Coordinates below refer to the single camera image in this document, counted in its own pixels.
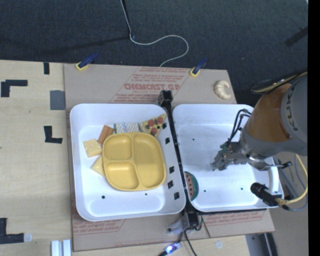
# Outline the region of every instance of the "cardboard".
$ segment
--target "cardboard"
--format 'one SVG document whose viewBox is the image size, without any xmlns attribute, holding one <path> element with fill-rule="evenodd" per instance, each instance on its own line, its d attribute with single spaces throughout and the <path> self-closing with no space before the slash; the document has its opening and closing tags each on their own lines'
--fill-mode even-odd
<svg viewBox="0 0 320 256">
<path fill-rule="evenodd" d="M 219 80 L 230 83 L 226 70 L 202 69 L 197 77 L 188 68 L 89 65 L 78 71 L 75 64 L 64 65 L 65 109 L 72 203 L 73 250 L 93 250 L 153 243 L 174 242 L 177 235 L 167 234 L 167 226 L 180 215 L 90 222 L 82 219 L 75 207 L 75 188 L 70 135 L 70 110 L 81 103 L 154 103 L 161 90 L 171 90 L 172 107 L 179 104 L 236 104 L 214 93 Z M 204 215 L 204 227 L 189 239 L 217 238 L 274 231 L 268 210 Z"/>
</svg>

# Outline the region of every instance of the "yellow divided plate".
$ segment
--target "yellow divided plate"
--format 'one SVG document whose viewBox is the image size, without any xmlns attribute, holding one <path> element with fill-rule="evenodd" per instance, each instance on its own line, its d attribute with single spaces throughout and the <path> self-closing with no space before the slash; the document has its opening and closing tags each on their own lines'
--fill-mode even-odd
<svg viewBox="0 0 320 256">
<path fill-rule="evenodd" d="M 151 190 L 166 179 L 166 164 L 158 140 L 144 132 L 108 136 L 102 146 L 105 177 L 122 191 Z"/>
</svg>

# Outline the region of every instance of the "blue clamp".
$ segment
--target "blue clamp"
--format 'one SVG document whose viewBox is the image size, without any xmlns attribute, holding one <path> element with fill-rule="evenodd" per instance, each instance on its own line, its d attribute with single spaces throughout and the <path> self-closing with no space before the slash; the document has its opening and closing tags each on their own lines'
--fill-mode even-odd
<svg viewBox="0 0 320 256">
<path fill-rule="evenodd" d="M 88 67 L 88 64 L 94 63 L 95 60 L 99 57 L 99 54 L 94 53 L 89 55 L 88 57 L 84 58 L 81 62 L 75 65 L 76 69 L 82 71 Z"/>
<path fill-rule="evenodd" d="M 203 58 L 198 65 L 196 65 L 193 69 L 190 71 L 190 76 L 193 78 L 197 77 L 199 75 L 200 69 L 203 69 L 207 65 L 207 58 Z"/>
</svg>

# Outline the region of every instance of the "toy pizza slice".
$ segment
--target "toy pizza slice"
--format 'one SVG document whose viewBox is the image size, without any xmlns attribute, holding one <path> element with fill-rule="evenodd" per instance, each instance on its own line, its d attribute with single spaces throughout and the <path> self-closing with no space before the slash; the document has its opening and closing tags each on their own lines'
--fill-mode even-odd
<svg viewBox="0 0 320 256">
<path fill-rule="evenodd" d="M 161 131 L 167 114 L 159 115 L 155 118 L 139 123 L 139 129 L 143 133 L 147 133 L 157 137 Z"/>
</svg>

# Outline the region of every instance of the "wooden table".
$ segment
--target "wooden table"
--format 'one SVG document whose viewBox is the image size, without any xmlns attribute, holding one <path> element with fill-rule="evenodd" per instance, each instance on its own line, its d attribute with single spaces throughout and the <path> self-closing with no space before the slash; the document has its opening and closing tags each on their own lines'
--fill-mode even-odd
<svg viewBox="0 0 320 256">
<path fill-rule="evenodd" d="M 0 97 L 0 218 L 7 234 L 25 233 L 32 241 L 0 244 L 0 256 L 50 255 L 53 240 L 72 239 L 65 110 L 50 109 L 50 91 L 64 91 L 62 63 L 0 60 L 0 81 L 27 80 Z M 45 143 L 44 126 L 62 143 Z M 192 240 L 198 255 L 249 256 L 245 236 Z M 73 252 L 72 255 L 159 255 L 167 244 Z M 192 255 L 182 242 L 176 256 Z"/>
</svg>

